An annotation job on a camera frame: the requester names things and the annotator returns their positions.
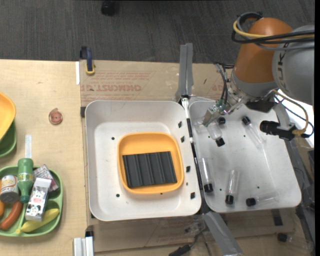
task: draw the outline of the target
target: black tube cap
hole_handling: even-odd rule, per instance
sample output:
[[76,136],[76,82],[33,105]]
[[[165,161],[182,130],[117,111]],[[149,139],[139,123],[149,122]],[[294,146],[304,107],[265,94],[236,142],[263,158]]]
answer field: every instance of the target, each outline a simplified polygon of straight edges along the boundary
[[224,125],[226,123],[226,119],[224,117],[219,117],[217,122],[218,125]]
[[204,188],[204,192],[206,193],[210,193],[214,191],[214,187],[212,186],[211,183],[204,185],[203,188]]
[[286,234],[284,234],[284,233],[279,233],[277,235],[277,238],[278,238],[278,241],[285,243],[287,241],[287,239],[288,239],[288,236]]
[[234,196],[228,194],[228,195],[225,197],[225,203],[226,203],[227,205],[232,205],[232,204],[234,203]]
[[256,202],[256,199],[251,197],[251,198],[248,198],[247,200],[245,200],[245,203],[247,206],[251,207],[251,206],[255,206],[257,202]]
[[251,120],[249,119],[249,117],[245,116],[243,119],[242,119],[242,122],[247,126],[249,124],[251,124]]
[[224,139],[223,138],[218,138],[215,140],[215,143],[217,144],[218,147],[221,147],[223,146],[225,143]]

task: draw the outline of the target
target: yellow cable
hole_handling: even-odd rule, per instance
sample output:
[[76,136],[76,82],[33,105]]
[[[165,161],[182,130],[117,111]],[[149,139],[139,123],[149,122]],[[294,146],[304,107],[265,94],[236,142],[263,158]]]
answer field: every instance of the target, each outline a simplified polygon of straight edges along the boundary
[[301,106],[299,103],[297,103],[297,102],[295,102],[295,101],[287,98],[286,96],[282,95],[281,93],[279,93],[279,92],[276,91],[276,90],[272,90],[272,91],[273,91],[275,94],[277,94],[277,95],[281,96],[282,98],[284,98],[285,100],[287,100],[287,101],[289,101],[289,102],[297,105],[298,107],[300,107],[300,108],[303,110],[303,112],[304,112],[304,114],[305,114],[305,126],[304,126],[303,129],[295,129],[295,130],[293,130],[292,133],[293,133],[294,135],[298,135],[298,136],[301,136],[302,134],[304,134],[304,133],[306,132],[306,130],[307,130],[308,123],[309,123],[309,117],[308,117],[307,111],[306,111],[306,110],[304,109],[304,107]]
[[[247,37],[247,38],[251,38],[251,39],[257,39],[257,38],[265,38],[265,37],[270,37],[270,35],[267,34],[251,34],[251,33],[246,33],[243,32],[241,30],[238,29],[237,27],[237,21],[235,21],[233,23],[233,29],[234,31],[243,36],[243,37]],[[306,35],[295,35],[295,36],[290,36],[290,37],[284,37],[282,39],[293,39],[293,38],[314,38],[315,35],[314,34],[306,34]]]

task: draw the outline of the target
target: gray carpet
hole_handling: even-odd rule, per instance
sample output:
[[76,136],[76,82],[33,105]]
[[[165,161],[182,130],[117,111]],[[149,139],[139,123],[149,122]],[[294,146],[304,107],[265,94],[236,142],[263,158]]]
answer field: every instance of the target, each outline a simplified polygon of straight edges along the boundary
[[96,60],[179,62],[193,43],[193,62],[234,63],[237,15],[261,11],[292,28],[315,23],[315,0],[116,1],[0,0],[0,59],[77,61],[81,46]]

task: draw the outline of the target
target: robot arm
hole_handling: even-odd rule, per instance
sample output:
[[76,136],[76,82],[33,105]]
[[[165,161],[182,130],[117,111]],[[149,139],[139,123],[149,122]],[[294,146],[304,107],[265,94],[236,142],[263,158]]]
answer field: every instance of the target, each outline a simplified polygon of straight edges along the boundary
[[[246,33],[242,24],[248,19],[255,22]],[[261,131],[286,140],[303,134],[301,130],[293,132],[297,128],[290,123],[282,105],[274,101],[274,93],[281,89],[290,98],[313,105],[315,26],[293,30],[279,19],[249,12],[239,16],[233,29],[232,40],[242,46],[230,79],[223,77],[225,94],[207,109],[203,125],[208,126],[221,115],[231,114],[245,104],[261,112],[272,108],[276,111],[279,123],[263,121]],[[245,39],[237,40],[236,33]],[[223,72],[218,63],[214,64],[220,73]]]

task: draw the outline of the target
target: white tray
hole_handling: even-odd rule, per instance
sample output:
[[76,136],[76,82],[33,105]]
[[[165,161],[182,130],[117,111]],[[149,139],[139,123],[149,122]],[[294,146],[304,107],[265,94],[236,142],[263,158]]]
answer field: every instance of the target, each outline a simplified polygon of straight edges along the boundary
[[[85,111],[88,190],[91,213],[101,221],[191,216],[201,206],[196,167],[185,111],[173,101],[109,101],[90,103]],[[117,146],[127,134],[164,132],[179,145],[183,184],[163,194],[133,194],[120,180]]]
[[[203,117],[207,108],[214,101],[195,101],[189,107],[192,125]],[[301,201],[301,191],[291,164],[284,140],[278,136],[261,133],[266,139],[263,147],[258,149],[248,137],[242,118],[248,116],[253,123],[261,121],[278,121],[276,113],[261,113],[250,110],[245,105],[230,115],[225,115],[226,123],[220,126],[225,145],[218,147],[208,138],[209,133],[197,133],[193,127],[193,138],[197,158],[210,158],[214,189],[205,193],[208,206],[215,212],[241,212],[249,210],[279,209],[297,206]],[[240,173],[238,193],[232,206],[225,203],[228,175],[230,170]],[[258,194],[276,190],[279,202],[248,207],[246,199]]]

